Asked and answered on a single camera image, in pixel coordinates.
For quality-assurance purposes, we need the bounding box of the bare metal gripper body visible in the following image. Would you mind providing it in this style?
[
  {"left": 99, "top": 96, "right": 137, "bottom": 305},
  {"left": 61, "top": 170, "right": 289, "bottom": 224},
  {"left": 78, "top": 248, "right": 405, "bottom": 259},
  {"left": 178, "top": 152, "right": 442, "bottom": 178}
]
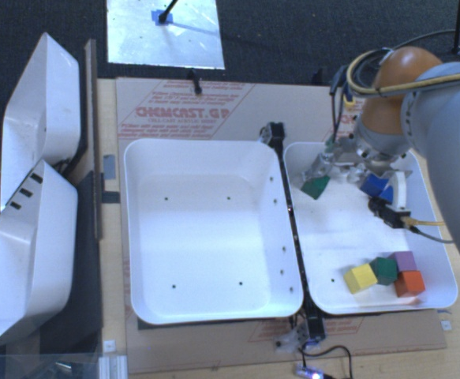
[{"left": 319, "top": 131, "right": 413, "bottom": 181}]

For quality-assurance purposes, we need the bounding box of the green cube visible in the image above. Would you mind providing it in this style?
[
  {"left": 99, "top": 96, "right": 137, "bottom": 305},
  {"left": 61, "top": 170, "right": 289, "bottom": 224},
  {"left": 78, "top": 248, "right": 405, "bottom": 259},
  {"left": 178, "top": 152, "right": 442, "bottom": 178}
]
[
  {"left": 369, "top": 256, "right": 399, "bottom": 287},
  {"left": 301, "top": 174, "right": 331, "bottom": 201}
]

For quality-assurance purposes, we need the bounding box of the blue cube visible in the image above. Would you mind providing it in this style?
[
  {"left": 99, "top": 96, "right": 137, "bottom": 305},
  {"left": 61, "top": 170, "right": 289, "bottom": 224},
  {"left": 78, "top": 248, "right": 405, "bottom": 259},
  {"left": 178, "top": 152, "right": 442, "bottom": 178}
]
[{"left": 359, "top": 173, "right": 395, "bottom": 205}]

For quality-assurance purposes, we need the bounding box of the white plastic tray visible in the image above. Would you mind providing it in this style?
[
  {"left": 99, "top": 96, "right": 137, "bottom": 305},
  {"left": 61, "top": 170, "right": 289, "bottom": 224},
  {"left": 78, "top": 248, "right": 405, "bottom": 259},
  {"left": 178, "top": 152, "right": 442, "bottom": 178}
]
[
  {"left": 123, "top": 137, "right": 305, "bottom": 325},
  {"left": 283, "top": 141, "right": 459, "bottom": 315}
]

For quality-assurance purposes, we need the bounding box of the thin black rod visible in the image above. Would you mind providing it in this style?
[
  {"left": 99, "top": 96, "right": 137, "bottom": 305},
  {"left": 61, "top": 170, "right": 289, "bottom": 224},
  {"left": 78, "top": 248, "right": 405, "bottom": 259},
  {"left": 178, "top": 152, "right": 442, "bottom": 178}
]
[{"left": 273, "top": 138, "right": 320, "bottom": 331}]

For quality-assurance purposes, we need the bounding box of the purple cube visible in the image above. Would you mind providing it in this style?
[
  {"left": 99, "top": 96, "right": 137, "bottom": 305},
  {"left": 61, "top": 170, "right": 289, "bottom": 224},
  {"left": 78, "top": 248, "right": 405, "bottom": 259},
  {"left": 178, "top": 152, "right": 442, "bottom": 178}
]
[{"left": 388, "top": 250, "right": 418, "bottom": 273}]

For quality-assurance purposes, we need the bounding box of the yellow cube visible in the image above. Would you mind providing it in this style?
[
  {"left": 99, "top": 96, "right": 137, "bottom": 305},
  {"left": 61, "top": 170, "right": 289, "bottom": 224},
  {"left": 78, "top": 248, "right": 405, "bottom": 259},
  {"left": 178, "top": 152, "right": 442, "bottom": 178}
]
[{"left": 342, "top": 262, "right": 380, "bottom": 295}]

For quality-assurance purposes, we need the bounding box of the orange cube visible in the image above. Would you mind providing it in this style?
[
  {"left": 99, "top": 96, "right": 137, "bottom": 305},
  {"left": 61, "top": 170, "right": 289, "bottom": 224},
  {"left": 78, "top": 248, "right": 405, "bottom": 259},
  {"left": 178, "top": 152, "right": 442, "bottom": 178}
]
[{"left": 393, "top": 269, "right": 427, "bottom": 298}]

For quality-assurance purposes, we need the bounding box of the brown cardboard board red print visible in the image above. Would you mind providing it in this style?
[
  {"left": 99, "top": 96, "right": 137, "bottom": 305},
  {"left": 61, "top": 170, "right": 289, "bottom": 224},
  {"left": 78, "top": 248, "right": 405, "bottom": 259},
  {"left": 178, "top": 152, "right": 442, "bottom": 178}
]
[{"left": 114, "top": 76, "right": 448, "bottom": 374}]

